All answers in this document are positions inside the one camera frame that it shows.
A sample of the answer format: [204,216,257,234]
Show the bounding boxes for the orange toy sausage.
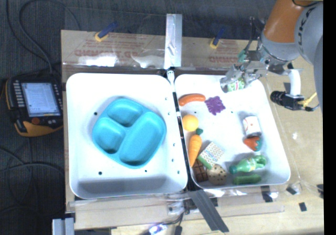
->
[178,93,206,107]

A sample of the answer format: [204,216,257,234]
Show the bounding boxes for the blue divided plate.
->
[91,97,167,169]

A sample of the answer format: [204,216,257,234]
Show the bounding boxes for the green toy cucumber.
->
[232,174,263,186]

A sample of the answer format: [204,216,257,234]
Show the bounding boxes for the tan chocolate chip biscuit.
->
[206,164,228,186]

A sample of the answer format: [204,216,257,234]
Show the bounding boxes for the green toy bottle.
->
[228,154,267,175]

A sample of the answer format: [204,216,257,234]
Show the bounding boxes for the white and red small can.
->
[241,115,263,138]

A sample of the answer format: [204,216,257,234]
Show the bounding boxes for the red toy strawberry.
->
[243,135,263,153]

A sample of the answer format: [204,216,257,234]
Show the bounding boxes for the white plastic tray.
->
[174,73,291,190]
[65,72,188,200]

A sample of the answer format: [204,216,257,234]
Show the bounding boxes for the purple toy grapes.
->
[204,95,226,116]

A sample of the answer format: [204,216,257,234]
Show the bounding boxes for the black cylinder on white bracket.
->
[270,68,306,111]

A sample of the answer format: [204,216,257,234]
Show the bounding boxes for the white patterned small carton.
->
[197,142,226,169]

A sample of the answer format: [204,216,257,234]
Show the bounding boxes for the orange toy carrot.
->
[188,128,204,168]

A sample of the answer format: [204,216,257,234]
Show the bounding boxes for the yellow-orange toy orange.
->
[182,114,200,132]

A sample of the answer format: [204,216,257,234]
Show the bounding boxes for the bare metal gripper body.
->
[237,55,270,79]

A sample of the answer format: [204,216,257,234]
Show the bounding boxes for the green and white packet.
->
[226,77,246,93]

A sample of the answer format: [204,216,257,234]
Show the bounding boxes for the brown toy chocolate bar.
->
[192,160,209,184]

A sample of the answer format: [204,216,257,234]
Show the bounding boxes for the brown cardboard board, red print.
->
[60,30,324,235]

